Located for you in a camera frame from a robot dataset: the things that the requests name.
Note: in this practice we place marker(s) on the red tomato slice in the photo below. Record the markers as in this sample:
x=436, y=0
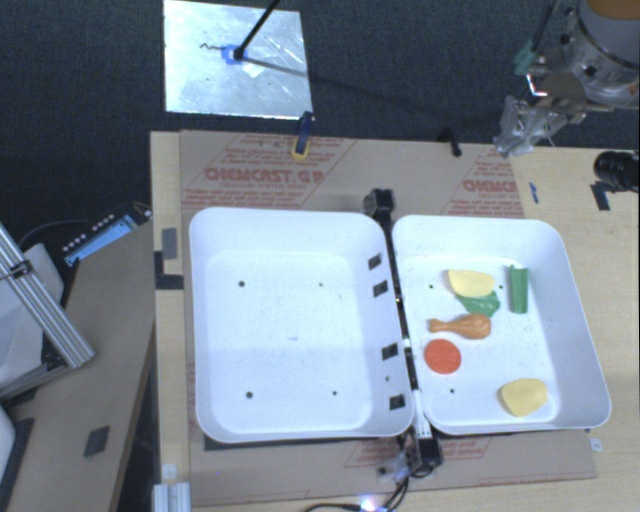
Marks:
x=442, y=356

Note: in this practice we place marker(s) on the green lettuce leaf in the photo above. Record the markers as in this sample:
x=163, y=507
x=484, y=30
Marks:
x=482, y=303

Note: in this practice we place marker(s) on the orange chicken drumstick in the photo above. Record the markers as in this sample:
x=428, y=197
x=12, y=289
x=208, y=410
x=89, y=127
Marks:
x=470, y=326

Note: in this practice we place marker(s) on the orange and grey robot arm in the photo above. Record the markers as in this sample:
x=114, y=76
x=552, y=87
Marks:
x=610, y=22

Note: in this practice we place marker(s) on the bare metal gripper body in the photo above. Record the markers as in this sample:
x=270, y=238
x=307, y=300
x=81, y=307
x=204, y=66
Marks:
x=607, y=80

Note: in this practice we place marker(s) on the white plastic tray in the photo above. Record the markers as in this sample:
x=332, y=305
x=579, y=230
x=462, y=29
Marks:
x=550, y=350
x=285, y=330

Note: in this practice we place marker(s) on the black cylinder on white bracket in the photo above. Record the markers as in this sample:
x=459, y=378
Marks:
x=616, y=169

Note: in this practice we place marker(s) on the brown cardboard board red print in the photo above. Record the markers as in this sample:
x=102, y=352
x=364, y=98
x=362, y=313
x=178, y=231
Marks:
x=280, y=170

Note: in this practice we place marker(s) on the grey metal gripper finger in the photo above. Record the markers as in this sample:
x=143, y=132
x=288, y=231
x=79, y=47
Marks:
x=514, y=127
x=546, y=124

